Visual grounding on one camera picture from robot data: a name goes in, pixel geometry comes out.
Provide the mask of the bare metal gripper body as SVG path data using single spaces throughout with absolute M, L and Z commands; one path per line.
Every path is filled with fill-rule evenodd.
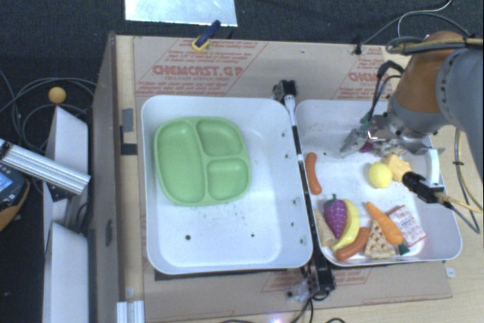
M 395 154 L 408 151 L 411 154 L 422 154 L 432 148 L 430 137 L 419 133 L 407 126 L 393 113 L 383 113 L 371 118 L 368 127 L 368 140 L 388 141 L 395 145 Z

